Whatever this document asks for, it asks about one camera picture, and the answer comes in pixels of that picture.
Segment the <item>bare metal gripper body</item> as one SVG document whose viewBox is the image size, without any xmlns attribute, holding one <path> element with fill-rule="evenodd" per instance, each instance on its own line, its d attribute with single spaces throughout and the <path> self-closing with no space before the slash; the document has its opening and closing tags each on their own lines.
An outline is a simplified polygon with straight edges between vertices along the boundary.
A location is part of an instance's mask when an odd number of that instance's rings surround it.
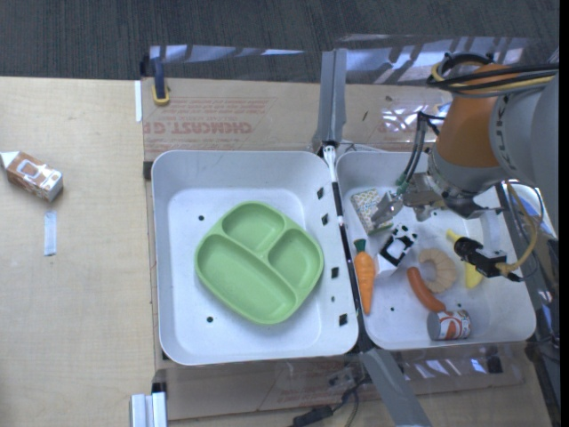
<svg viewBox="0 0 569 427">
<path fill-rule="evenodd" d="M 414 211 L 418 222 L 426 221 L 438 210 L 451 211 L 465 220 L 478 218 L 485 208 L 475 202 L 475 196 L 425 172 L 414 173 L 401 184 L 403 204 Z"/>
</svg>

